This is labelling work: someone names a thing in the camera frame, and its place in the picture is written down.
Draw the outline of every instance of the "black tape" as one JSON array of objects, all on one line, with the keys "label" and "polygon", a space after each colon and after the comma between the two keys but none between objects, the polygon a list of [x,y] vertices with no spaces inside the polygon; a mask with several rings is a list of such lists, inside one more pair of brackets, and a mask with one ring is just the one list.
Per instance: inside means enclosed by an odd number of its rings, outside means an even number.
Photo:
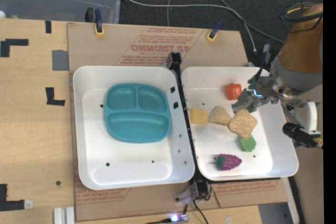
[{"label": "black tape", "polygon": [[9,46],[28,46],[29,44],[29,39],[6,38],[5,41]]},{"label": "black tape", "polygon": [[0,211],[25,209],[25,201],[7,201],[7,184],[0,184]]},{"label": "black tape", "polygon": [[6,38],[0,43],[0,57],[9,57],[11,46],[28,46],[28,39]]},{"label": "black tape", "polygon": [[9,57],[9,45],[5,41],[0,42],[0,57]]},{"label": "black tape", "polygon": [[46,23],[46,33],[51,34],[51,21],[46,20],[45,23]]},{"label": "black tape", "polygon": [[47,94],[47,104],[51,105],[65,105],[65,100],[55,100],[54,99],[54,88],[53,87],[46,87],[46,94]]}]

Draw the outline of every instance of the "blue divided plate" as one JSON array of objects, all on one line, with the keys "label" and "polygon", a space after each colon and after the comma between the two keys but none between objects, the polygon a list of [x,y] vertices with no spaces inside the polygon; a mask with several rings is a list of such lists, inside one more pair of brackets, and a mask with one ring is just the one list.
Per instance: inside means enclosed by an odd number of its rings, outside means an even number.
[{"label": "blue divided plate", "polygon": [[171,128],[165,94],[139,83],[111,87],[105,99],[105,121],[109,133],[130,143],[151,143],[164,139]]}]

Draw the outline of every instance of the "toy bread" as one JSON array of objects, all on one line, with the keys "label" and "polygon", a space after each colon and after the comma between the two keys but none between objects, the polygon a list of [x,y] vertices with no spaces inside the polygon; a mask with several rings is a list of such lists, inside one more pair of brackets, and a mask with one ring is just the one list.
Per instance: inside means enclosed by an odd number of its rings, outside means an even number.
[{"label": "toy bread", "polygon": [[202,109],[190,109],[190,122],[193,124],[208,124],[208,113]]},{"label": "toy bread", "polygon": [[227,126],[230,131],[238,134],[241,138],[248,139],[256,125],[257,119],[247,109],[240,109]]},{"label": "toy bread", "polygon": [[222,106],[217,106],[210,115],[210,122],[222,125],[227,125],[232,117]]}]

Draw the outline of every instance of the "white tray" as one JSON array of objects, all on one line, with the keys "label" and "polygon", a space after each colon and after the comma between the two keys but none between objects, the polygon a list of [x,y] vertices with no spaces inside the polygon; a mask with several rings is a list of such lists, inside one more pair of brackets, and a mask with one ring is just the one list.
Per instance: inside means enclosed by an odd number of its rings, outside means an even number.
[{"label": "white tray", "polygon": [[[86,66],[76,70],[73,82],[79,177],[84,185],[96,190],[124,188],[181,183],[193,176],[195,165],[173,72],[163,67]],[[109,134],[101,104],[108,89],[119,83],[148,84],[166,94],[172,120],[166,138],[139,144]]]},{"label": "white tray", "polygon": [[[189,67],[182,72],[184,95],[188,110],[199,108],[210,114],[221,105],[233,116],[230,101],[224,88],[230,83],[248,87],[247,80],[256,74],[253,67]],[[291,176],[298,169],[298,160],[292,140],[283,134],[286,123],[280,103],[260,106],[252,115],[257,125],[252,135],[257,142],[252,152],[243,152],[238,135],[227,126],[191,124],[197,164],[200,172],[209,180],[240,180]],[[215,165],[218,154],[232,154],[242,163],[231,170],[221,171]]]}]

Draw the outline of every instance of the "toy tomato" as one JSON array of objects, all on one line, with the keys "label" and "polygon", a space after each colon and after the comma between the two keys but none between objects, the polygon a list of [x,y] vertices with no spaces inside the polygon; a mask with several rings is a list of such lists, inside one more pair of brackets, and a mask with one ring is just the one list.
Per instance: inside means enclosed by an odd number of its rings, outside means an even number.
[{"label": "toy tomato", "polygon": [[242,86],[239,83],[231,83],[228,86],[225,87],[225,93],[229,100],[236,100],[240,94]]}]

